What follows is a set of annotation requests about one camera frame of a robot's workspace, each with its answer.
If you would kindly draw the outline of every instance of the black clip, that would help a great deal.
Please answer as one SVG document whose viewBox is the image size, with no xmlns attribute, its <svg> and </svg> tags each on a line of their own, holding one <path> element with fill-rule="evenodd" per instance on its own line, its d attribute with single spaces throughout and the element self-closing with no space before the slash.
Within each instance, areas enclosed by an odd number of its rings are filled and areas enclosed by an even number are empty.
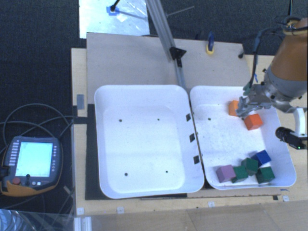
<svg viewBox="0 0 308 231">
<path fill-rule="evenodd" d="M 186 53 L 186 50 L 178 49 L 174 46 L 170 47 L 170 53 L 173 60 L 177 60 L 178 67 L 182 67 L 182 56 Z"/>
</svg>

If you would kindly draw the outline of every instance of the screen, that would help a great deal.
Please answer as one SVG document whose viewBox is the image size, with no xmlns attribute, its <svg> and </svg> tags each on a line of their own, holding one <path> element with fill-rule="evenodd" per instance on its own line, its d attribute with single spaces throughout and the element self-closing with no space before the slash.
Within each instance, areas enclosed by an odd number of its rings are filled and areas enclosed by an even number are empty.
<svg viewBox="0 0 308 231">
<path fill-rule="evenodd" d="M 52 143 L 21 142 L 16 176 L 49 177 Z"/>
</svg>

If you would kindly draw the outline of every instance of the cube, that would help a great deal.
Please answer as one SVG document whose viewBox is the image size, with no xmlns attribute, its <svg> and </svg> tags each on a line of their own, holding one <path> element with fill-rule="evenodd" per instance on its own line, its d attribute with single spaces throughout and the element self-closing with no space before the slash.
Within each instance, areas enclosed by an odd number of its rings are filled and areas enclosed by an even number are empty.
<svg viewBox="0 0 308 231">
<path fill-rule="evenodd" d="M 251 158 L 246 158 L 245 160 L 243 160 L 241 165 L 245 167 L 249 176 L 256 174 L 259 168 L 258 161 Z"/>
<path fill-rule="evenodd" d="M 256 153 L 252 159 L 255 159 L 258 161 L 258 167 L 261 167 L 263 164 L 268 163 L 271 161 L 270 156 L 266 152 L 266 150 L 263 150 L 261 152 Z"/>
<path fill-rule="evenodd" d="M 249 115 L 245 118 L 244 123 L 248 130 L 254 130 L 262 126 L 263 122 L 259 114 Z"/>
<path fill-rule="evenodd" d="M 229 104 L 229 115 L 230 116 L 237 116 L 236 111 L 238 109 L 238 101 L 233 100 L 232 102 L 230 102 Z"/>
<path fill-rule="evenodd" d="M 232 165 L 221 166 L 216 170 L 216 174 L 220 183 L 230 181 L 235 177 Z"/>
<path fill-rule="evenodd" d="M 248 178 L 248 174 L 244 166 L 233 167 L 233 169 L 236 176 L 231 180 L 232 183 L 238 183 Z"/>
<path fill-rule="evenodd" d="M 258 169 L 256 173 L 256 178 L 259 184 L 270 182 L 271 180 L 275 179 L 275 175 L 271 167 L 261 167 Z"/>
</svg>

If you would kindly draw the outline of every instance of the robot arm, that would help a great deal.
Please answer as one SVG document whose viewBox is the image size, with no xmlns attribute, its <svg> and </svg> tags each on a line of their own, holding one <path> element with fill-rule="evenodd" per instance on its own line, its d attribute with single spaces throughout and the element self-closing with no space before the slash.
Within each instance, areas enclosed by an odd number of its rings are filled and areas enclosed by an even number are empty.
<svg viewBox="0 0 308 231">
<path fill-rule="evenodd" d="M 307 135 L 300 129 L 304 123 L 305 130 L 305 117 L 304 120 L 302 116 L 299 119 L 298 112 L 303 113 L 307 108 L 292 107 L 290 102 L 307 92 L 308 19 L 288 18 L 286 23 L 287 26 L 283 30 L 285 38 L 271 65 L 265 70 L 264 81 L 254 85 L 250 82 L 244 87 L 245 97 L 240 97 L 236 113 L 239 117 L 246 117 L 253 110 L 269 109 L 271 106 L 284 113 L 293 113 L 296 121 L 295 132 L 287 128 L 278 129 L 276 135 L 283 141 L 287 137 L 296 136 L 298 140 L 293 147 L 302 149 L 307 148 L 300 144 L 307 141 Z"/>
</svg>

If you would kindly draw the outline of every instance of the black floor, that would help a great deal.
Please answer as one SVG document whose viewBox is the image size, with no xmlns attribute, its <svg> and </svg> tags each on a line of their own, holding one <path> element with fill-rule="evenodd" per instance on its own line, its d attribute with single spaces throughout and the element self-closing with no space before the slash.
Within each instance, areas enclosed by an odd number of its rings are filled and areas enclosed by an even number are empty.
<svg viewBox="0 0 308 231">
<path fill-rule="evenodd" d="M 256 33 L 284 18 L 289 6 L 289 0 L 161 1 L 166 13 L 195 6 L 168 18 L 175 38 L 195 39 L 203 30 L 206 39 L 212 31 L 217 41 L 243 43 L 246 53 L 252 53 Z M 293 14 L 306 17 L 307 7 L 307 0 L 294 0 Z M 155 34 L 151 21 L 150 29 Z M 274 55 L 279 44 L 277 37 L 268 36 L 259 53 Z M 0 122 L 15 108 L 28 103 L 45 103 L 72 115 L 70 50 L 85 47 L 86 41 L 79 39 L 78 0 L 0 0 Z M 11 119 L 39 123 L 55 116 L 48 109 L 28 107 Z M 8 125 L 7 141 L 27 128 Z M 48 128 L 59 136 L 65 123 L 57 120 Z M 45 136 L 36 131 L 29 136 Z M 15 205 L 11 208 L 69 212 L 72 198 L 64 190 L 64 186 L 69 192 L 73 190 L 69 132 L 64 134 L 62 144 L 65 164 L 59 186 L 35 198 L 0 196 L 0 208 Z M 0 139 L 0 150 L 3 147 L 4 141 Z"/>
</svg>

